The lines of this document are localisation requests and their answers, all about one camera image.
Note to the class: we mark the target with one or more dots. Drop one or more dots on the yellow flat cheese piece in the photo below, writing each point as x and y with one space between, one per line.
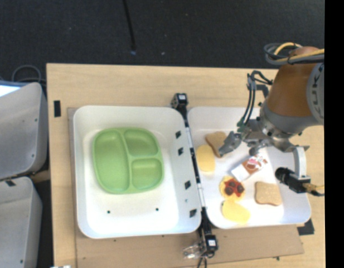
236 212

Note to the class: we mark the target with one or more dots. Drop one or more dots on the black cylinder on white bracket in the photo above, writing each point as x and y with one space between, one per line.
293 181

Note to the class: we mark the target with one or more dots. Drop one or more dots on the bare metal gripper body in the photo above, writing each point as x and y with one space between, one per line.
272 137

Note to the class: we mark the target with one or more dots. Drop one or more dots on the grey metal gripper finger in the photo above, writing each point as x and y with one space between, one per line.
228 144
257 148

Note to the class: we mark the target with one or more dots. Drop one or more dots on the thin black and white rod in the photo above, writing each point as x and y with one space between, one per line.
194 160

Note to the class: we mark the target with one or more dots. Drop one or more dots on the brown bread slice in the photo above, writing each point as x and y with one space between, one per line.
213 141
268 193

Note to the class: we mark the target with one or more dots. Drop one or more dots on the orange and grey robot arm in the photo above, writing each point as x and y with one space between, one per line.
291 93

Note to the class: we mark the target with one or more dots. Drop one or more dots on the white plastic tray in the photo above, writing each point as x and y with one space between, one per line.
272 214
132 216

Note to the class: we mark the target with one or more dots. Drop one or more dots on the white and brown carton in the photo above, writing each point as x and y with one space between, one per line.
248 169

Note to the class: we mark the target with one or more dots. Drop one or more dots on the yellow pizza slice with toppings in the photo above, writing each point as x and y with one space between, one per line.
232 189

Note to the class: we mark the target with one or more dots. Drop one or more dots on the yellow oval biscuit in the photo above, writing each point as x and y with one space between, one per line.
205 158

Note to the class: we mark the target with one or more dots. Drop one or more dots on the green divided plate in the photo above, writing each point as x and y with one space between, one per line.
110 160

